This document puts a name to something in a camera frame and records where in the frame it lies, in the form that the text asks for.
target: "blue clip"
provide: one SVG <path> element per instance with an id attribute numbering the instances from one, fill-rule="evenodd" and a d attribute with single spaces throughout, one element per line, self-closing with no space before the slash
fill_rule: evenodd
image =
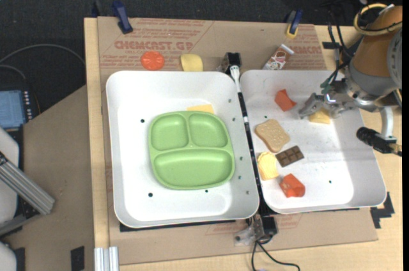
<path id="1" fill-rule="evenodd" d="M 134 29 L 129 23 L 127 11 L 125 9 L 124 4 L 122 4 L 121 1 L 114 1 L 112 3 L 112 11 L 114 13 L 114 16 L 120 19 L 118 25 L 122 30 L 122 33 L 123 34 L 131 33 Z"/>
<path id="2" fill-rule="evenodd" d="M 298 25 L 300 24 L 302 17 L 302 10 L 292 11 L 287 19 L 288 27 L 286 36 L 288 38 L 295 38 L 298 33 Z"/>

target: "yellow cheese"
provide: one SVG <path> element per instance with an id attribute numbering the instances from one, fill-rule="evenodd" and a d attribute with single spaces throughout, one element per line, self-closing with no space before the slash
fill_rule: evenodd
<path id="1" fill-rule="evenodd" d="M 192 107 L 188 107 L 186 110 L 188 110 L 188 111 L 199 111 L 199 112 L 209 112 L 209 113 L 215 114 L 215 111 L 213 110 L 213 106 L 211 104 L 192 106 Z"/>
<path id="2" fill-rule="evenodd" d="M 310 122 L 315 122 L 315 123 L 325 123 L 327 125 L 331 123 L 330 116 L 326 109 L 320 109 L 318 112 L 315 112 L 314 114 L 309 115 L 308 119 Z"/>
<path id="3" fill-rule="evenodd" d="M 187 53 L 180 56 L 183 71 L 203 71 L 203 62 L 199 55 Z"/>
<path id="4" fill-rule="evenodd" d="M 258 171 L 260 173 L 260 177 L 263 180 L 270 180 L 277 178 L 279 173 L 275 166 L 277 159 L 275 158 L 274 154 L 270 151 L 265 151 L 261 153 L 257 158 L 258 162 Z"/>

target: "green plate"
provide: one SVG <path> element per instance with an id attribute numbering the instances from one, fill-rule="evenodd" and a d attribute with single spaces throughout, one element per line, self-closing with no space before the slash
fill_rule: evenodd
<path id="1" fill-rule="evenodd" d="M 222 185 L 235 171 L 228 130 L 212 113 L 170 112 L 149 128 L 149 150 L 157 180 L 172 189 Z"/>

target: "orange toy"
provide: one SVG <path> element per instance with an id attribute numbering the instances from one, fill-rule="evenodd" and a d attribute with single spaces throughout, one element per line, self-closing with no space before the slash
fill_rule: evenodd
<path id="1" fill-rule="evenodd" d="M 284 111 L 291 110 L 294 106 L 296 106 L 296 102 L 293 102 L 287 95 L 287 91 L 285 89 L 280 90 L 277 92 L 275 96 L 274 102 Z"/>
<path id="2" fill-rule="evenodd" d="M 292 173 L 282 179 L 280 187 L 286 197 L 302 197 L 305 194 L 305 186 Z"/>
<path id="3" fill-rule="evenodd" d="M 160 70 L 164 67 L 165 58 L 160 52 L 149 50 L 141 56 L 141 63 L 147 70 Z"/>

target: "wooden table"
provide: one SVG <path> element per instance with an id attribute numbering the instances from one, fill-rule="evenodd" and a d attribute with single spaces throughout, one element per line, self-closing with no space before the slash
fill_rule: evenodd
<path id="1" fill-rule="evenodd" d="M 316 26 L 321 42 L 328 42 L 326 26 Z M 344 40 L 348 43 L 356 39 L 352 27 L 342 27 Z M 107 215 L 107 189 L 105 182 L 104 136 L 101 115 L 101 83 L 98 55 L 98 23 L 96 19 L 84 20 L 89 135 L 91 149 L 91 175 L 93 189 L 93 221 L 95 247 L 110 246 Z M 327 66 L 331 68 L 331 50 L 321 47 Z M 378 113 L 362 113 L 364 123 L 380 131 Z M 401 141 L 401 113 L 394 113 L 394 135 Z M 376 152 L 388 192 L 394 205 L 395 214 L 382 219 L 378 230 L 378 241 L 359 244 L 333 245 L 274 251 L 279 261 L 289 261 L 300 265 L 303 271 L 317 270 L 403 270 L 403 221 L 402 221 L 402 160 L 395 155 L 382 155 Z M 256 268 L 267 270 L 294 270 L 291 267 L 276 265 L 265 254 L 256 253 Z M 122 266 L 121 270 L 251 270 L 250 254 L 234 254 L 211 258 L 185 259 L 160 263 L 144 263 Z"/>

